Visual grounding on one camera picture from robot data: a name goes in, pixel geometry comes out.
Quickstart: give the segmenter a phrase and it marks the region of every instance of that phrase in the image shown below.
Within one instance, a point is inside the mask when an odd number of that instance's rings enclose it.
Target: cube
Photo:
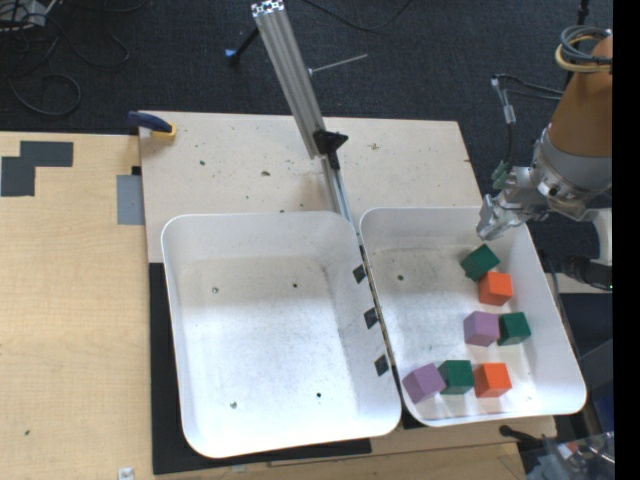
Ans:
[[[478,398],[496,398],[512,388],[505,363],[483,363],[474,368],[473,379]]]
[[[463,395],[473,387],[471,361],[449,359],[438,367],[447,384],[441,395]]]
[[[464,327],[464,341],[469,345],[488,347],[500,338],[499,316],[486,311],[474,311],[467,316]]]
[[[416,368],[402,379],[414,404],[442,391],[447,385],[434,363]]]
[[[527,317],[522,312],[503,313],[500,315],[500,338],[498,345],[517,345],[531,336]]]
[[[487,244],[482,244],[473,252],[468,254],[461,262],[460,265],[473,281],[478,281],[489,270],[498,265],[500,260],[489,249]]]
[[[511,276],[503,272],[487,272],[478,280],[478,300],[483,304],[504,306],[513,296]]]

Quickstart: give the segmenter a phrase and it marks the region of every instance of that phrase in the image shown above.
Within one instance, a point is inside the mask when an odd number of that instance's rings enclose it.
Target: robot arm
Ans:
[[[590,55],[580,54],[572,46],[584,39],[599,40]],[[500,192],[484,196],[476,231],[481,239],[494,240],[510,227],[544,220],[551,211],[575,221],[593,222],[601,251],[603,245],[606,251],[595,262],[574,261],[565,271],[579,281],[601,287],[607,283],[602,275],[598,281],[587,281],[581,272],[593,267],[592,263],[596,264],[592,269],[600,271],[600,266],[607,266],[609,275],[611,270],[611,210],[603,213],[587,209],[587,204],[612,184],[613,33],[570,27],[563,31],[561,41],[556,61],[573,76],[535,144],[531,164],[510,166]],[[510,124],[508,105],[503,103]],[[610,283],[604,289],[610,290]]]

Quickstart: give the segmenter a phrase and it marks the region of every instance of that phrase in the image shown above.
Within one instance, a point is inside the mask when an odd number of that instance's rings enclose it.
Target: green cube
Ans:
[[[438,367],[438,372],[447,384],[441,395],[464,395],[473,387],[471,361],[450,359]]]
[[[500,324],[500,338],[498,345],[517,345],[531,336],[531,329],[527,317],[522,312],[504,313],[498,319]]]
[[[467,273],[467,276],[478,281],[489,270],[495,267],[500,260],[493,253],[487,244],[482,244],[475,251],[470,253],[465,259],[460,262],[462,268]]]

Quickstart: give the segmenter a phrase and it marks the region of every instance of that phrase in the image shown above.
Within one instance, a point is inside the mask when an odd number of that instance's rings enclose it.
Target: wooden board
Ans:
[[[293,117],[144,112],[177,129],[173,141],[140,131],[149,262],[162,262],[162,228],[177,215],[333,209],[320,160],[309,158]],[[370,208],[482,204],[457,123],[325,125],[349,137],[338,157],[356,229]]]
[[[138,137],[0,132],[0,155],[18,156],[21,140],[73,142],[74,161],[37,168],[33,197],[0,197],[2,472],[102,480],[132,467],[154,478],[147,234],[117,224],[116,177],[139,165]],[[555,435],[551,417],[503,423]],[[513,478],[505,464],[518,467],[497,424],[398,430],[372,447],[364,458],[250,465],[244,477],[463,479],[480,468],[500,479]]]

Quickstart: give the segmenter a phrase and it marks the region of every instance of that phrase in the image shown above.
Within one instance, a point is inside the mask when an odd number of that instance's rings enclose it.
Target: orange cube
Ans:
[[[512,296],[509,274],[489,271],[478,280],[478,300],[483,304],[504,306]]]
[[[473,389],[478,398],[495,398],[511,389],[505,363],[483,363],[473,370]]]

